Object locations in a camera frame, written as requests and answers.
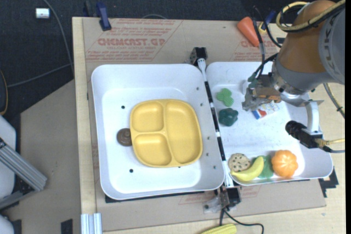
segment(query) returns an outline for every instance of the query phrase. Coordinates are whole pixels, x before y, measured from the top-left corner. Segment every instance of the yellow divided plate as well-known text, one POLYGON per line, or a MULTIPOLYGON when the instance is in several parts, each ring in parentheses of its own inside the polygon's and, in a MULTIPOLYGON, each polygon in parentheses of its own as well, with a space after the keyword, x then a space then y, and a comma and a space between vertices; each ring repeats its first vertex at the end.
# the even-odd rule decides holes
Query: yellow divided plate
POLYGON ((131 112, 135 155, 151 167, 180 167, 202 154, 202 137, 194 109, 181 100, 150 100, 131 112))

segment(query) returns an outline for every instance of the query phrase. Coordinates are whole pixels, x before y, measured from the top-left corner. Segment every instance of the wooden table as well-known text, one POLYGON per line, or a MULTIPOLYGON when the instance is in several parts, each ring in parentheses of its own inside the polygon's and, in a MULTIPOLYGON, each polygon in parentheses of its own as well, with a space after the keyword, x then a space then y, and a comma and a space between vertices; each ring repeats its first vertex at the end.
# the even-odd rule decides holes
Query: wooden table
MULTIPOLYGON (((194 31, 198 30, 197 21, 189 21, 194 31)), ((220 26, 221 22, 207 22, 208 26, 220 26)), ((73 51, 75 63, 76 104, 78 151, 80 165, 80 192, 81 213, 94 214, 97 212, 95 198, 92 139, 90 135, 89 105, 87 100, 87 73, 84 49, 83 18, 73 18, 73 51)), ((271 27, 273 34, 280 31, 271 27)), ((332 84, 334 95, 344 104, 344 86, 332 84)), ((325 100, 320 106, 320 124, 325 139, 344 138, 344 119, 336 112, 334 105, 328 98, 323 87, 319 86, 311 94, 313 99, 325 100)), ((333 145, 334 149, 342 149, 344 144, 333 145)), ((265 227, 265 233, 346 233, 346 196, 345 196, 345 155, 338 153, 332 155, 339 185, 335 189, 327 190, 326 206, 316 209, 295 210, 289 212, 270 213, 252 216, 242 216, 239 221, 245 223, 259 222, 265 227)), ((202 231, 218 226, 218 219, 199 222, 187 222, 140 229, 109 231, 104 233, 201 233, 202 231)), ((259 227, 245 227, 238 225, 238 233, 260 233, 259 227)))

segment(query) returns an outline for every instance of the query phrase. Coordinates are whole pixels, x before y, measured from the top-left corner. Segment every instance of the cable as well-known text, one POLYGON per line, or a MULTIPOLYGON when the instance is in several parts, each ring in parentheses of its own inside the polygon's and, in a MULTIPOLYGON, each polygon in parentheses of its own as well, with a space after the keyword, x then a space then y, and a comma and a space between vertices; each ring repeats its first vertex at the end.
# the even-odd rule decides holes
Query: cable
POLYGON ((329 152, 329 153, 345 153, 345 149, 343 150, 333 150, 331 148, 329 148, 328 146, 323 146, 322 149, 326 152, 329 152))
POLYGON ((331 99, 333 104, 336 106, 336 108, 337 108, 336 111, 340 112, 342 117, 344 117, 344 119, 345 119, 345 111, 344 111, 343 107, 339 104, 339 102, 336 99, 336 97, 334 96, 329 84, 328 83, 324 83, 323 86, 324 86, 326 92, 328 93, 329 98, 331 99))
POLYGON ((286 13, 286 11, 288 11, 289 9, 291 9, 292 7, 295 7, 297 5, 306 5, 306 4, 307 4, 306 2, 294 2, 294 3, 291 3, 291 4, 283 7, 282 11, 276 17, 277 26, 285 32, 301 32, 301 31, 310 29, 311 27, 314 27, 314 26, 320 24, 325 19, 339 13, 342 9, 344 9, 346 7, 346 0, 340 0, 339 2, 330 6, 325 11, 323 11, 322 13, 317 15, 316 17, 314 17, 314 18, 312 18, 312 19, 308 20, 307 22, 304 22, 300 25, 283 26, 281 24, 280 19, 281 19, 282 15, 284 13, 286 13))
POLYGON ((263 40, 262 40, 262 36, 261 34, 259 33, 258 31, 258 27, 257 27, 257 23, 256 23, 256 20, 255 18, 252 18, 252 23, 253 23, 253 27, 254 27, 254 31, 257 35, 257 38, 258 38, 258 41, 259 41, 259 49, 261 51, 261 55, 262 55, 262 68, 261 68, 261 71, 260 73, 258 74, 258 78, 261 76, 262 72, 263 72, 263 67, 264 67, 264 61, 265 61, 265 47, 264 47, 264 44, 263 44, 263 40))
POLYGON ((254 10, 257 12, 257 14, 259 15, 261 21, 265 24, 265 28, 267 30, 267 34, 268 34, 268 37, 270 38, 270 40, 278 47, 278 48, 281 48, 281 45, 273 38, 272 34, 270 33, 270 29, 269 29, 269 26, 268 26, 268 22, 265 22, 265 20, 263 19, 262 17, 262 14, 261 12, 258 10, 258 8, 256 6, 253 7, 254 10))
POLYGON ((57 69, 50 70, 50 71, 48 71, 48 72, 46 72, 46 73, 43 73, 43 74, 41 74, 41 75, 38 75, 38 76, 36 76, 36 77, 30 78, 30 79, 27 79, 27 80, 24 80, 24 81, 21 81, 21 82, 18 82, 18 83, 14 83, 14 84, 11 84, 11 85, 7 85, 7 88, 11 88, 11 87, 15 87, 15 86, 19 86, 19 85, 22 85, 22 84, 31 82, 31 81, 36 80, 36 79, 38 79, 38 78, 44 77, 44 76, 46 76, 46 75, 49 75, 49 74, 51 74, 51 73, 53 73, 53 72, 55 72, 55 71, 57 71, 57 70, 64 69, 65 67, 68 67, 68 66, 70 66, 70 65, 71 65, 71 64, 66 64, 66 65, 63 65, 63 66, 58 67, 57 69))
POLYGON ((203 59, 203 58, 197 59, 197 65, 198 65, 199 69, 201 70, 203 80, 205 82, 207 82, 205 59, 203 59))
POLYGON ((146 18, 149 18, 149 17, 158 17, 158 18, 167 20, 167 18, 165 18, 162 15, 158 15, 158 14, 149 14, 149 15, 143 16, 142 19, 146 19, 146 18))
POLYGON ((290 26, 292 26, 292 24, 290 23, 289 25, 286 23, 286 19, 285 19, 285 15, 286 14, 289 14, 289 13, 291 13, 291 14, 293 14, 293 16, 294 16, 294 18, 296 17, 296 15, 294 14, 294 12, 299 12, 304 6, 306 6, 308 4, 308 2, 306 2, 305 4, 298 4, 298 5, 296 5, 296 6, 293 6, 293 7, 290 7, 288 10, 286 10, 284 13, 283 13, 283 8, 284 7, 282 7, 281 8, 281 20, 280 20, 280 22, 281 22, 281 24, 282 25, 284 25, 284 26, 286 26, 286 27, 290 27, 290 26))
POLYGON ((247 223, 242 223, 242 222, 239 222, 237 221, 235 218, 233 218, 224 208, 222 210, 220 210, 220 217, 219 217, 219 225, 221 226, 222 223, 223 223, 223 216, 224 216, 224 213, 229 217, 231 218, 233 221, 235 221, 236 223, 240 224, 240 225, 243 225, 243 226, 260 226, 262 228, 262 232, 261 234, 264 233, 264 226, 263 224, 261 223, 251 223, 251 224, 247 224, 247 223))
POLYGON ((57 22, 59 24, 60 31, 61 31, 62 37, 64 39, 67 55, 68 55, 68 58, 69 58, 70 66, 71 66, 71 69, 72 69, 72 74, 73 74, 73 77, 74 77, 75 76, 75 71, 74 71, 74 67, 73 67, 73 61, 72 61, 72 58, 71 58, 70 50, 69 50, 69 47, 68 47, 68 43, 67 43, 67 40, 66 40, 65 32, 64 32, 64 29, 62 27, 61 21, 60 21, 59 17, 57 16, 54 8, 50 5, 50 3, 47 0, 42 0, 42 1, 44 1, 45 4, 51 9, 51 11, 53 12, 53 14, 54 14, 54 16, 55 16, 55 18, 56 18, 56 20, 57 20, 57 22))
POLYGON ((260 66, 255 70, 254 75, 256 76, 257 73, 258 73, 260 70, 261 70, 261 73, 262 73, 264 65, 265 65, 266 63, 268 63, 269 61, 275 60, 275 58, 276 58, 277 56, 278 56, 278 53, 276 53, 276 54, 274 54, 274 55, 268 57, 267 59, 265 59, 265 61, 264 61, 262 64, 260 64, 260 66))
POLYGON ((325 140, 326 145, 337 144, 340 142, 345 142, 345 138, 343 139, 336 139, 336 140, 325 140))

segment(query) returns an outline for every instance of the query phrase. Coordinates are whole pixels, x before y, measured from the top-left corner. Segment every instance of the green pepper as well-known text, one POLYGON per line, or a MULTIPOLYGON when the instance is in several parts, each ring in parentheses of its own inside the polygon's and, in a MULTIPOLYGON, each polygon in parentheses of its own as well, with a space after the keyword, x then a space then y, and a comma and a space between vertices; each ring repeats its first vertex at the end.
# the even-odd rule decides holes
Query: green pepper
POLYGON ((260 179, 269 179, 273 176, 273 166, 271 162, 271 156, 262 156, 264 161, 263 170, 258 176, 260 179))
POLYGON ((220 124, 230 127, 237 121, 238 114, 239 113, 236 110, 233 110, 231 108, 222 109, 219 112, 218 121, 220 124))
POLYGON ((231 91, 227 88, 220 90, 216 95, 217 100, 222 101, 225 106, 232 106, 234 99, 231 97, 231 91))

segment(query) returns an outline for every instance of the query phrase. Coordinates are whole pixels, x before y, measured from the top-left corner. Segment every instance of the toy fruit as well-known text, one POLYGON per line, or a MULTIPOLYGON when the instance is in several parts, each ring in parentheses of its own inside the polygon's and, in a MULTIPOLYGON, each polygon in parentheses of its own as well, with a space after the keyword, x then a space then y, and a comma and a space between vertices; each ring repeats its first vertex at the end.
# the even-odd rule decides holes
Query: toy fruit
POLYGON ((290 150, 278 150, 272 158, 273 171, 283 178, 291 178, 298 168, 296 155, 290 150))
POLYGON ((242 153, 232 154, 228 160, 228 167, 234 172, 247 170, 251 166, 251 161, 242 153))
POLYGON ((250 181, 261 174, 263 167, 264 159, 262 156, 258 156, 248 169, 241 172, 230 171, 230 174, 241 181, 250 181))
POLYGON ((226 106, 232 106, 234 99, 231 97, 231 91, 227 88, 223 88, 216 95, 217 100, 222 101, 226 106))
POLYGON ((237 116, 238 116, 238 111, 228 108, 228 109, 222 109, 219 112, 219 117, 218 117, 218 122, 220 124, 223 124, 227 127, 230 127, 237 121, 237 116))
POLYGON ((271 162, 271 156, 262 156, 264 161, 264 167, 260 175, 258 176, 260 179, 270 179, 273 176, 273 167, 271 162))

